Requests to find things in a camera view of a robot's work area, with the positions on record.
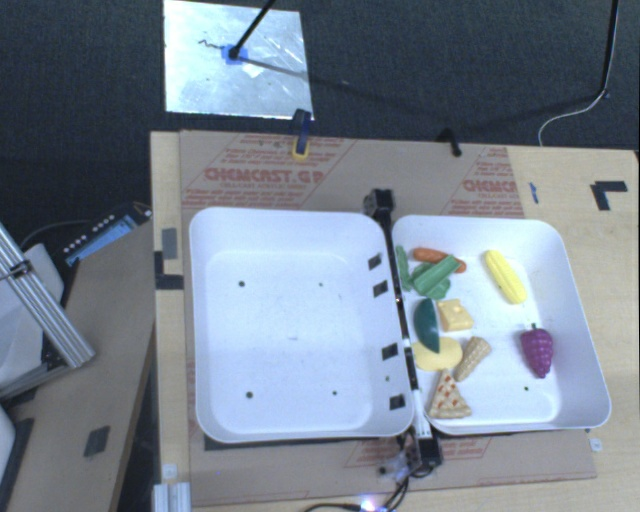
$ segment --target plastic food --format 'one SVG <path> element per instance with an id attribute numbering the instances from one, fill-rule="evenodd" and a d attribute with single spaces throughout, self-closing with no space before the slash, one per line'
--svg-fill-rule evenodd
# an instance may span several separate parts
<path id="1" fill-rule="evenodd" d="M 458 386 L 448 370 L 444 370 L 440 375 L 428 415 L 442 419 L 465 418 L 471 415 L 471 408 L 460 395 Z"/>
<path id="2" fill-rule="evenodd" d="M 439 301 L 437 306 L 443 331 L 463 331 L 473 327 L 473 318 L 460 304 L 460 299 Z"/>
<path id="3" fill-rule="evenodd" d="M 455 368 L 462 360 L 462 347 L 453 338 L 440 338 L 440 352 L 429 350 L 422 343 L 411 345 L 416 366 L 425 372 Z"/>
<path id="4" fill-rule="evenodd" d="M 433 263 L 421 263 L 411 272 L 411 282 L 416 279 L 418 276 L 429 270 L 434 266 Z M 451 288 L 451 281 L 449 279 L 443 279 L 437 285 L 429 290 L 428 297 L 433 300 L 444 299 L 447 296 L 447 292 Z"/>
<path id="5" fill-rule="evenodd" d="M 446 252 L 438 251 L 436 249 L 427 249 L 425 247 L 418 247 L 413 250 L 413 257 L 417 261 L 426 261 L 428 263 L 440 263 L 443 259 L 448 256 Z M 462 274 L 465 270 L 467 270 L 467 264 L 456 258 L 456 261 L 460 263 L 460 267 L 455 271 L 456 274 Z"/>
<path id="6" fill-rule="evenodd" d="M 453 371 L 453 377 L 458 382 L 466 379 L 471 375 L 471 372 L 475 370 L 476 366 L 480 364 L 480 361 L 487 357 L 490 352 L 491 345 L 489 345 L 485 339 L 478 336 L 471 338 L 467 346 L 464 347 L 462 361 L 460 361 L 460 364 L 456 366 L 456 369 Z"/>
<path id="7" fill-rule="evenodd" d="M 431 297 L 431 293 L 436 286 L 453 274 L 458 268 L 460 268 L 460 263 L 458 263 L 453 256 L 449 255 L 440 263 L 436 263 L 430 269 L 416 276 L 413 279 L 413 287 L 420 295 Z"/>
<path id="8" fill-rule="evenodd" d="M 409 262 L 407 261 L 407 253 L 401 245 L 396 245 L 396 262 L 398 263 L 398 274 L 400 275 L 400 284 L 406 292 L 411 290 L 411 276 L 409 275 Z"/>
<path id="9" fill-rule="evenodd" d="M 538 377 L 544 379 L 551 369 L 553 338 L 546 330 L 538 329 L 535 324 L 531 327 L 530 331 L 520 335 L 520 342 L 529 366 Z"/>
<path id="10" fill-rule="evenodd" d="M 435 353 L 440 352 L 440 337 L 438 336 L 438 320 L 436 310 L 430 299 L 424 299 L 413 313 L 413 325 L 420 343 Z"/>
<path id="11" fill-rule="evenodd" d="M 527 299 L 527 290 L 502 253 L 496 250 L 487 251 L 484 260 L 507 300 L 512 304 L 522 304 Z"/>

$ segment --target toy carrot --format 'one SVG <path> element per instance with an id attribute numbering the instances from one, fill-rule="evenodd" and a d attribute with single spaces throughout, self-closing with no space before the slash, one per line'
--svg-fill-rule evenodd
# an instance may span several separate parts
<path id="1" fill-rule="evenodd" d="M 426 261 L 428 263 L 440 263 L 448 256 L 446 252 L 438 251 L 436 249 L 427 249 L 425 247 L 418 247 L 413 250 L 413 257 L 417 261 Z M 456 258 L 456 261 L 460 263 L 460 267 L 456 270 L 456 274 L 461 274 L 467 270 L 467 264 Z"/>

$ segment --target toy pizza slice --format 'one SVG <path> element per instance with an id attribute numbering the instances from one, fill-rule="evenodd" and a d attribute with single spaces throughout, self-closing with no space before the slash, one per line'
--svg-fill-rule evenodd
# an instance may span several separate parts
<path id="1" fill-rule="evenodd" d="M 429 408 L 429 416 L 440 419 L 471 416 L 471 408 L 460 395 L 460 390 L 449 370 L 444 370 L 440 374 L 440 380 Z"/>

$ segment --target wooden table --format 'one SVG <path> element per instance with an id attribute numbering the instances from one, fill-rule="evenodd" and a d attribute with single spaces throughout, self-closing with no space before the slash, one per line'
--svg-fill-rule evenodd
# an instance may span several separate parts
<path id="1" fill-rule="evenodd" d="M 154 248 L 162 232 L 181 225 L 179 136 L 152 134 Z M 607 381 L 613 412 L 591 437 L 595 480 L 545 482 L 411 492 L 402 511 L 628 510 L 640 500 L 640 415 L 638 377 L 638 161 L 633 152 L 509 147 L 508 154 L 525 216 L 552 224 L 562 235 Z M 624 181 L 626 193 L 609 193 L 610 211 L 596 207 L 590 185 Z M 537 189 L 533 200 L 530 183 Z M 178 247 L 180 247 L 178 230 Z M 180 250 L 164 261 L 164 272 L 182 274 Z M 189 480 L 184 315 L 178 290 L 156 293 L 159 374 L 160 460 L 177 469 L 164 482 Z M 283 501 L 197 508 L 223 511 L 300 511 L 317 502 Z M 337 500 L 358 502 L 357 497 Z"/>
<path id="2" fill-rule="evenodd" d="M 66 311 L 96 356 L 9 410 L 33 429 L 8 512 L 115 511 L 152 363 L 151 223 L 80 263 Z M 102 450 L 85 451 L 91 432 Z"/>

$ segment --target yellow corn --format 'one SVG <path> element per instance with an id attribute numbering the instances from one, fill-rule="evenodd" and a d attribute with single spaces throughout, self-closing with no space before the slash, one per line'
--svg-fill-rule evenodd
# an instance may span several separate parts
<path id="1" fill-rule="evenodd" d="M 527 299 L 527 290 L 502 253 L 496 250 L 487 251 L 484 260 L 507 300 L 512 304 L 523 303 Z"/>
<path id="2" fill-rule="evenodd" d="M 458 382 L 466 379 L 480 361 L 489 355 L 489 352 L 491 352 L 491 345 L 486 340 L 478 336 L 471 338 L 464 348 L 462 361 L 453 371 L 453 378 Z"/>

